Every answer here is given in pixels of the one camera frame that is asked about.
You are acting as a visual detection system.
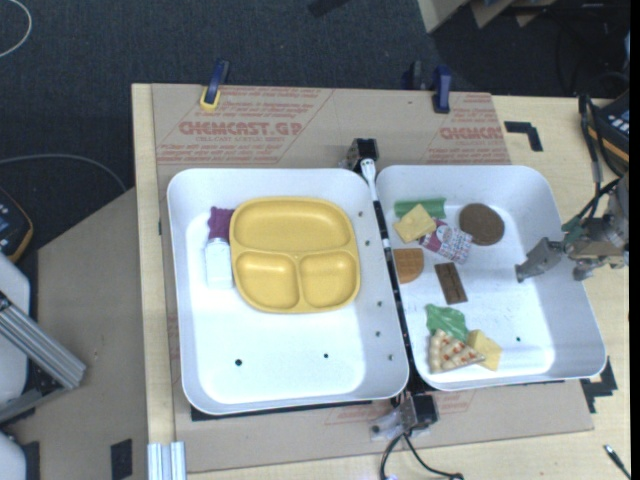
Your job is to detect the white plastic tray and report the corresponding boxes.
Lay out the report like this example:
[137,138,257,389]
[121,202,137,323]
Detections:
[166,167,411,416]
[373,164,608,393]

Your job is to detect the white bottle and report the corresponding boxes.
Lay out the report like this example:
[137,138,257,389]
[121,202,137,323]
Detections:
[203,236,235,291]

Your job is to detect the green ridged bar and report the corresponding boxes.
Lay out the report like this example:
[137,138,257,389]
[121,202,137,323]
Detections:
[393,197,448,220]

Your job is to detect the red and white packet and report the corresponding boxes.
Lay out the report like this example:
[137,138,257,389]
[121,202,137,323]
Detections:
[418,219,474,265]

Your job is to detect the pizza slice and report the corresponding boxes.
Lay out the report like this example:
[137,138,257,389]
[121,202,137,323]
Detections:
[427,328,487,375]

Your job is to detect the purple grapes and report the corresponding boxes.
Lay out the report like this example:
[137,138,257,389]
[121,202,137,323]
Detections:
[207,206,237,242]

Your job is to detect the thin black and white rod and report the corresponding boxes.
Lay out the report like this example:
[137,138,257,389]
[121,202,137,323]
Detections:
[360,158,417,395]

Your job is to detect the yellow divided plate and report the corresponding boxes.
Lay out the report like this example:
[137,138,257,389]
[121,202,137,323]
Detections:
[228,196,362,315]

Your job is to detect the green lettuce leaf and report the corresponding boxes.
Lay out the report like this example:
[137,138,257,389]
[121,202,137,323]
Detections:
[425,303,471,342]

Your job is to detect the brown round biscuit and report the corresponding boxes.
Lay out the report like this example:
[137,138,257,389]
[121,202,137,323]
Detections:
[458,202,506,247]

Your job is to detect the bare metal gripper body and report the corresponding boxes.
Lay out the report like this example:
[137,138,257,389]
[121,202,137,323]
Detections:
[567,202,630,269]

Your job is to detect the orange half waffle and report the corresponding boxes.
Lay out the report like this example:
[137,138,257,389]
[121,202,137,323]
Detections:
[392,247,426,285]

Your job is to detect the brown chocolate bar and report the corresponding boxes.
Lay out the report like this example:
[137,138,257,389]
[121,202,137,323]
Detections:
[433,261,469,306]

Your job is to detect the brown cardboard board red print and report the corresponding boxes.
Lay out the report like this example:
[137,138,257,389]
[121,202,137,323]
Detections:
[149,83,596,474]

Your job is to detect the yellow cheese wedge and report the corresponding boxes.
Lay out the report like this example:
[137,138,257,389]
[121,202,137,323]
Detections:
[392,203,438,244]
[466,328,503,373]

